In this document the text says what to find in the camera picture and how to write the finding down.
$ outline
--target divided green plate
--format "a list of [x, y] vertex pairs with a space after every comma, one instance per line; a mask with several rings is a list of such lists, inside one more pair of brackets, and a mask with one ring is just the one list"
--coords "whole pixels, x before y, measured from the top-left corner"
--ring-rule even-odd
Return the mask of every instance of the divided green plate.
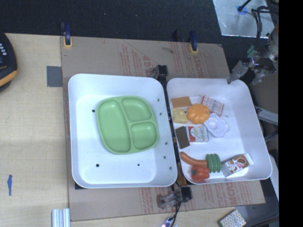
[[130, 154], [153, 148], [159, 140], [152, 107], [138, 96], [118, 96], [101, 101], [96, 109], [104, 146], [114, 154]]

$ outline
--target white flower-shaped object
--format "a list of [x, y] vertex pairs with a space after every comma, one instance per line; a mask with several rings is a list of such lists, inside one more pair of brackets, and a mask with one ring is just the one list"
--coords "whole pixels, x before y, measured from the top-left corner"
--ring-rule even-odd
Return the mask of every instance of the white flower-shaped object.
[[223, 137], [229, 130], [226, 122], [219, 118], [217, 114], [211, 113], [208, 120], [204, 122], [207, 130], [210, 131], [215, 137]]

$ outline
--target white tray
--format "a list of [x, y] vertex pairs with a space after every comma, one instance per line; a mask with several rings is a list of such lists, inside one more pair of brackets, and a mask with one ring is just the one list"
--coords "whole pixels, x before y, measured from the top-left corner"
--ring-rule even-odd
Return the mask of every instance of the white tray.
[[[209, 141], [190, 143], [184, 151], [192, 158], [205, 159], [206, 154], [218, 154], [221, 161], [235, 155], [249, 153], [254, 164], [228, 177], [223, 173], [210, 173], [204, 183], [224, 183], [247, 180], [261, 180], [270, 177], [272, 165], [250, 91], [240, 80], [227, 84], [226, 79], [172, 79], [167, 84], [169, 101], [172, 98], [189, 96], [192, 104], [201, 103], [203, 96], [209, 96], [224, 103], [220, 117], [229, 125], [229, 131], [222, 138], [209, 133]], [[194, 125], [174, 123], [174, 128]], [[181, 160], [184, 176], [190, 181], [191, 165]]]
[[[68, 84], [71, 165], [84, 188], [169, 186], [177, 165], [162, 85], [152, 78], [77, 74]], [[152, 107], [159, 141], [149, 150], [116, 155], [104, 147], [92, 110], [106, 98], [140, 96]]]

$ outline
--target toy tomato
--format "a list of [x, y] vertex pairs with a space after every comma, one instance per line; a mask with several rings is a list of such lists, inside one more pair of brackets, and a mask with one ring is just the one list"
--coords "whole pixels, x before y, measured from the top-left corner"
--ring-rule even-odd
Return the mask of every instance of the toy tomato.
[[192, 166], [190, 169], [191, 179], [195, 183], [201, 183], [209, 178], [209, 168], [206, 166]]

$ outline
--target blue mark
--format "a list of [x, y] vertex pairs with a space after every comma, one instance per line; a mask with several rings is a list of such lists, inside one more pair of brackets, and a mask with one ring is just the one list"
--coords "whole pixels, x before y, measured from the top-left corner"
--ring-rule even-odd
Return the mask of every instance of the blue mark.
[[12, 181], [12, 178], [13, 176], [12, 175], [9, 175], [9, 179], [8, 179], [8, 186], [9, 186], [9, 196], [11, 196], [11, 185], [13, 183]]
[[240, 6], [236, 6], [237, 12], [238, 12], [239, 14], [241, 14], [241, 15], [247, 14], [247, 8], [246, 8], [246, 7], [244, 7], [244, 8], [242, 9], [241, 12], [238, 10], [239, 7], [240, 7]]

